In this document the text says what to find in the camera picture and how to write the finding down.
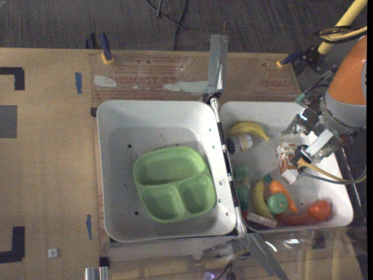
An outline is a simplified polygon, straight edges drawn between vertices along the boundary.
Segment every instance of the dark floor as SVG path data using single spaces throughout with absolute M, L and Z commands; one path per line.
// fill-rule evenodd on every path
M 156 17 L 159 0 L 0 0 L 0 47 L 85 48 L 92 32 L 105 32 L 113 49 L 208 51 L 210 35 L 225 30 L 230 52 L 293 53 L 317 46 L 313 33 L 334 26 L 353 1 L 164 0 Z M 353 24 L 367 25 L 366 8 Z M 332 50 L 331 62 L 339 64 L 350 47 Z M 301 89 L 318 77 L 306 69 Z M 346 153 L 356 177 L 366 163 L 366 131 Z M 357 186 L 360 199 L 349 190 L 358 208 L 353 229 L 363 230 L 357 236 L 366 247 L 366 183 Z

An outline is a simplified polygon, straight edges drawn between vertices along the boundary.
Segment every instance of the wooden surface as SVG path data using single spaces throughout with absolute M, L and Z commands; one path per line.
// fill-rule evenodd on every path
M 26 90 L 15 91 L 13 76 L 0 75 L 0 104 L 18 106 L 17 138 L 0 139 L 0 251 L 10 250 L 12 227 L 26 230 L 25 257 L 21 262 L 0 264 L 1 279 L 83 279 L 86 267 L 98 267 L 101 244 L 107 237 L 99 225 L 100 165 L 95 152 L 96 119 L 90 115 L 90 53 L 0 48 L 0 66 L 20 66 L 26 76 Z M 77 93 L 75 72 L 82 74 L 82 94 Z M 87 215 L 92 217 L 92 239 Z M 49 248 L 58 248 L 59 257 L 48 259 Z M 356 258 L 349 254 L 349 267 L 357 273 Z M 347 266 L 330 259 L 313 265 L 313 260 L 307 261 L 312 267 L 307 279 L 336 279 L 318 278 L 314 266 L 328 271 L 334 266 L 344 271 Z M 292 271 L 296 262 L 296 258 L 288 262 L 286 269 Z M 171 268 L 166 260 L 154 263 L 158 271 L 154 275 Z M 266 276 L 257 265 L 242 270 L 242 277 Z M 118 271 L 114 279 L 133 277 L 124 278 Z

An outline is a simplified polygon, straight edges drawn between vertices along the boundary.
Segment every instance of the toy carrot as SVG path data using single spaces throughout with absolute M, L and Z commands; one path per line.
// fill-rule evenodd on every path
M 299 210 L 298 210 L 297 206 L 295 205 L 295 202 L 293 201 L 289 192 L 284 187 L 284 185 L 282 185 L 281 182 L 279 182 L 278 180 L 272 180 L 269 183 L 269 191 L 271 192 L 271 194 L 275 194 L 275 193 L 284 194 L 287 198 L 288 209 L 291 210 L 292 212 L 294 212 L 295 214 L 299 213 Z

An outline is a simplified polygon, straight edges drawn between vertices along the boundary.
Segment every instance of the red tomato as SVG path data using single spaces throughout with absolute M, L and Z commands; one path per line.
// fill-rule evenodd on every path
M 326 200 L 317 200 L 309 208 L 308 213 L 317 221 L 326 221 L 332 216 L 332 204 Z

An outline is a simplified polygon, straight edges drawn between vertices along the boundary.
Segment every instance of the yellow pipe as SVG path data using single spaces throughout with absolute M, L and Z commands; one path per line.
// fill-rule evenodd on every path
M 354 19 L 359 15 L 359 13 L 366 7 L 368 0 L 355 0 L 340 20 L 336 23 L 336 26 L 349 26 L 352 24 Z M 333 47 L 332 44 L 322 43 L 318 52 L 322 55 L 326 55 L 330 49 Z

